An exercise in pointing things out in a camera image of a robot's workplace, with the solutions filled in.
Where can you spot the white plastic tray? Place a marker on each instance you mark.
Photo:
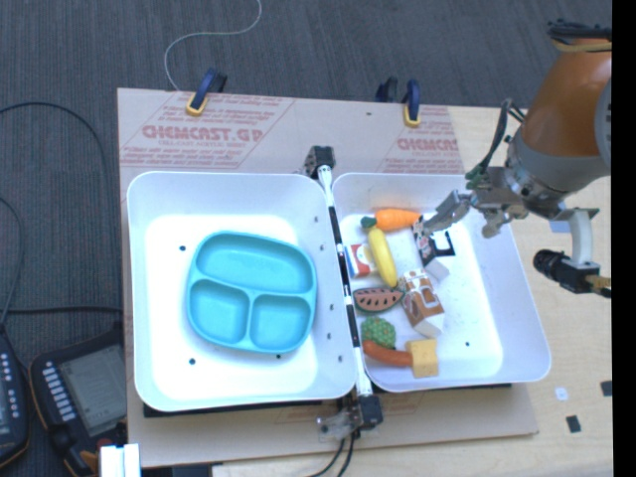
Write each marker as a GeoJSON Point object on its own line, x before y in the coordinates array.
{"type": "Point", "coordinates": [497, 286]}
{"type": "Point", "coordinates": [164, 197]}

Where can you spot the black and white carton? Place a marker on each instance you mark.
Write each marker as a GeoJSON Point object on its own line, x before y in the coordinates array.
{"type": "Point", "coordinates": [427, 251]}

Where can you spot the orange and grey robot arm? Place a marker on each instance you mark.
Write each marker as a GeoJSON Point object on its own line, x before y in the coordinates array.
{"type": "Point", "coordinates": [561, 112]}

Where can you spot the red orange sausage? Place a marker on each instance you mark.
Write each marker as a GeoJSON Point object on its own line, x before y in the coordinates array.
{"type": "Point", "coordinates": [390, 356]}

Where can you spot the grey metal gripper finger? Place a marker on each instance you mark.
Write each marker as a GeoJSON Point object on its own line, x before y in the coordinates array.
{"type": "Point", "coordinates": [447, 211]}
{"type": "Point", "coordinates": [494, 224]}

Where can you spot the red and white carton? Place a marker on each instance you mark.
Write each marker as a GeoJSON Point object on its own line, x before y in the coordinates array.
{"type": "Point", "coordinates": [359, 261]}

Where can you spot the orange carrot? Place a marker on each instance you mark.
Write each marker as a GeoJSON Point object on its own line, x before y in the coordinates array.
{"type": "Point", "coordinates": [395, 219]}

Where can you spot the blue divided plate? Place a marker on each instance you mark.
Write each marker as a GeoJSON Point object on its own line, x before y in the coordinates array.
{"type": "Point", "coordinates": [248, 271]}

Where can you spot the yellow banana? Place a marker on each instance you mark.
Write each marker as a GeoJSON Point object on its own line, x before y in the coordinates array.
{"type": "Point", "coordinates": [382, 256]}

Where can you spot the black cylinder on white bracket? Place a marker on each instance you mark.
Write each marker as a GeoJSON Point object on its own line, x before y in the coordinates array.
{"type": "Point", "coordinates": [564, 269]}

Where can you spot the brown cardboard board red print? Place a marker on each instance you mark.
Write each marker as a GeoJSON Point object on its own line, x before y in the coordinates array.
{"type": "Point", "coordinates": [208, 137]}

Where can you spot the yellow cheese block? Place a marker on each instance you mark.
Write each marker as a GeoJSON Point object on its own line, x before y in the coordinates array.
{"type": "Point", "coordinates": [425, 358]}

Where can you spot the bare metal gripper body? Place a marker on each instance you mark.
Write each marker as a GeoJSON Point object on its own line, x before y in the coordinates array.
{"type": "Point", "coordinates": [512, 192]}

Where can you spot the thin black and white rod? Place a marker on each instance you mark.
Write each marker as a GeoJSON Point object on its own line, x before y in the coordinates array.
{"type": "Point", "coordinates": [340, 246]}

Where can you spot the brown and white carton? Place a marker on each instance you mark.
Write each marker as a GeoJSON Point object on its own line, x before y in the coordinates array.
{"type": "Point", "coordinates": [422, 306]}

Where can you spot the watermelon slice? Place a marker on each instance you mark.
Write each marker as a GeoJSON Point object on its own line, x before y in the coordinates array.
{"type": "Point", "coordinates": [375, 300]}

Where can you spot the green grapes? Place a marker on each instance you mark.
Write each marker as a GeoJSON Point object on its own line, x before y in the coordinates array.
{"type": "Point", "coordinates": [378, 332]}

